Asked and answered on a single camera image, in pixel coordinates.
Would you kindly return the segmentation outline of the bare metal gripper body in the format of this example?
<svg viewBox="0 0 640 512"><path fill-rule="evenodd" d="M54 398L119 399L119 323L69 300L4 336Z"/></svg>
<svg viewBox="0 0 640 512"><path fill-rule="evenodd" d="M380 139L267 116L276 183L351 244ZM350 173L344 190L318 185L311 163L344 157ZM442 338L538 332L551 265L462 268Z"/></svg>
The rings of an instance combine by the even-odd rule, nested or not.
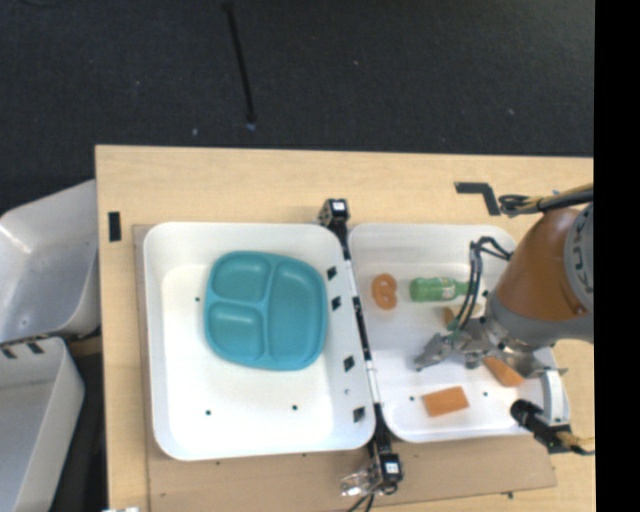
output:
<svg viewBox="0 0 640 512"><path fill-rule="evenodd" d="M488 319L466 323L454 319L448 323L448 331L453 349L463 357L465 351L484 351L484 360L497 359L520 376L539 376L546 370L546 364L536 356L537 348L525 345Z"/></svg>

